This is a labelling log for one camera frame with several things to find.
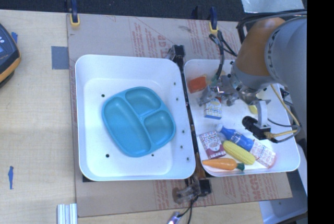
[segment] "white tray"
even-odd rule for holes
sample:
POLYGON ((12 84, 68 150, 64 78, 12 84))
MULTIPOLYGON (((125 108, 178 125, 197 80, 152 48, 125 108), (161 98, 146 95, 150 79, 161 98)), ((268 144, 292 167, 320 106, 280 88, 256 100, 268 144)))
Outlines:
MULTIPOLYGON (((208 79, 211 79, 214 74, 217 72, 219 66, 219 60, 190 60, 184 66, 184 74, 186 81, 188 82, 191 79, 194 79, 203 74, 207 74, 208 79)), ((223 71, 225 74, 228 74, 231 71, 230 61, 225 60, 223 71)), ((278 84, 274 84, 276 90, 279 92, 278 84)), ((252 133, 245 129, 242 125, 243 117, 249 115, 253 118, 257 118, 257 115, 253 115, 248 108, 248 105, 242 100, 236 100, 235 104, 228 107, 223 104, 222 106, 222 118, 220 120, 205 118, 203 115, 204 106, 201 107, 198 105, 198 99, 200 98, 202 91, 189 93, 189 104, 190 110, 192 112, 194 126, 197 136, 197 144, 199 149, 199 155, 201 160, 208 159, 207 154, 203 148, 203 145, 198 137, 199 134, 213 131, 216 124, 222 123, 226 128, 232 128, 240 133, 244 134, 246 137, 254 139, 255 137, 252 133)), ((268 118, 275 121, 276 123, 289 125, 289 118, 285 108, 282 106, 278 98, 276 97, 274 91, 271 87, 268 87, 266 91, 261 91, 258 95, 260 99, 271 100, 267 105, 268 118)), ((281 133, 291 128, 281 127, 274 124, 271 124, 271 132, 281 133)), ((290 136, 291 134, 280 136, 277 140, 281 140, 290 136)), ((262 174, 262 173, 273 173, 273 172, 287 172, 293 171, 299 167, 300 164, 300 155, 298 152, 297 144, 295 139, 288 139, 281 143, 272 143, 269 140, 261 140, 265 146, 273 150, 276 153, 276 160, 272 167, 267 169, 262 164, 255 162, 251 166, 246 166, 244 171, 233 170, 233 171, 222 171, 219 169, 211 168, 204 166, 204 169, 213 176, 231 176, 231 175, 240 175, 240 174, 262 174)))
POLYGON ((75 65, 79 164, 94 181, 185 179, 195 171, 195 155, 181 74, 167 59, 84 55, 75 65), (170 110, 173 139, 143 157, 122 153, 103 123, 103 103, 133 87, 152 89, 170 110))

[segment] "gray tape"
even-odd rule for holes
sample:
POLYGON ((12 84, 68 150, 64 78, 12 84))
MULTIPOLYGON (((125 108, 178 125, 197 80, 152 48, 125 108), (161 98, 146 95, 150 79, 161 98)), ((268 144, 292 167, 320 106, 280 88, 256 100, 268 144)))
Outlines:
POLYGON ((68 69, 68 47, 66 46, 51 46, 52 69, 68 69))

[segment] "wooden table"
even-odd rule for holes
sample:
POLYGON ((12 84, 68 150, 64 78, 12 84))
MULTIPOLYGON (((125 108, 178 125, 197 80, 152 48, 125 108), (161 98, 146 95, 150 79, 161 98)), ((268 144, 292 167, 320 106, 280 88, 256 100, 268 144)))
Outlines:
MULTIPOLYGON (((67 46, 66 14, 0 10, 0 23, 18 34, 22 53, 14 76, 0 88, 0 222, 55 224, 57 205, 76 202, 69 71, 52 69, 51 60, 52 46, 67 46)), ((78 223, 166 223, 174 211, 78 223)), ((185 215, 179 223, 187 221, 185 215)), ((258 202, 195 207, 191 223, 259 224, 262 216, 258 202)))

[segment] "small box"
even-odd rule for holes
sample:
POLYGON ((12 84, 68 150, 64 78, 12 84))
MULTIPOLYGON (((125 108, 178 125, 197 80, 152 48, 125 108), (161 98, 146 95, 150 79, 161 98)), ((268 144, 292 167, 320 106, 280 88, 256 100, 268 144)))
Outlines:
POLYGON ((249 152, 255 156, 256 161, 266 168, 270 168, 275 161, 276 153, 257 140, 254 140, 253 147, 249 152))
POLYGON ((226 151, 216 131, 210 131, 199 135, 209 159, 219 158, 226 155, 226 151))
POLYGON ((218 120, 222 118, 221 103, 217 98, 205 103, 204 117, 218 120))

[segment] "electronic device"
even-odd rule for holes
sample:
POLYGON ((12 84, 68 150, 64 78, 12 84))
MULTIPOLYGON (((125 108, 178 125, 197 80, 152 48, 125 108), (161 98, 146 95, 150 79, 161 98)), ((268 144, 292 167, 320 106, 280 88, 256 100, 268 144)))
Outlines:
POLYGON ((20 62, 16 41, 0 24, 0 88, 11 79, 20 62))

